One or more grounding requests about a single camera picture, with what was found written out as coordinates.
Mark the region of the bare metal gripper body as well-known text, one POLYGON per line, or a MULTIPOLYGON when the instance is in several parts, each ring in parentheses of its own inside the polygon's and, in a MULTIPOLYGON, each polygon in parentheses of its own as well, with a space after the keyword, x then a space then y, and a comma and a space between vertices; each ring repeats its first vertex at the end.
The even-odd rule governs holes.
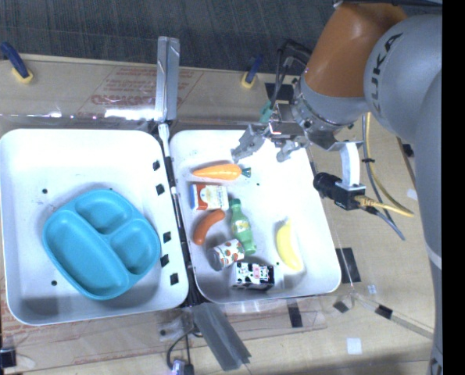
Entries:
POLYGON ((268 120, 268 138, 273 141, 313 144, 330 150, 336 135, 348 124, 333 123, 309 106, 277 103, 268 120))

